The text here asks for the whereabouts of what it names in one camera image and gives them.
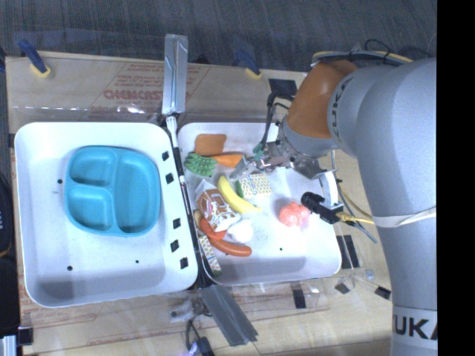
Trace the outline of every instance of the white cable tie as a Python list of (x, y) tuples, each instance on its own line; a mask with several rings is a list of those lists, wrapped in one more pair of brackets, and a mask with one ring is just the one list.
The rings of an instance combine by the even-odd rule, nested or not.
[(401, 215), (395, 217), (373, 217), (373, 221), (378, 227), (396, 228), (402, 225), (418, 222), (420, 220), (430, 219), (431, 217), (436, 216), (436, 207), (432, 207), (428, 210), (418, 212), (417, 214)]

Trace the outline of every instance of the blue compartment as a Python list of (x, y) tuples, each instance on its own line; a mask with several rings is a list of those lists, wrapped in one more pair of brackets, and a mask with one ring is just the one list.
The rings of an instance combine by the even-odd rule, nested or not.
[(160, 198), (157, 166), (139, 152), (86, 146), (76, 151), (68, 164), (66, 214), (85, 231), (144, 234), (158, 220)]

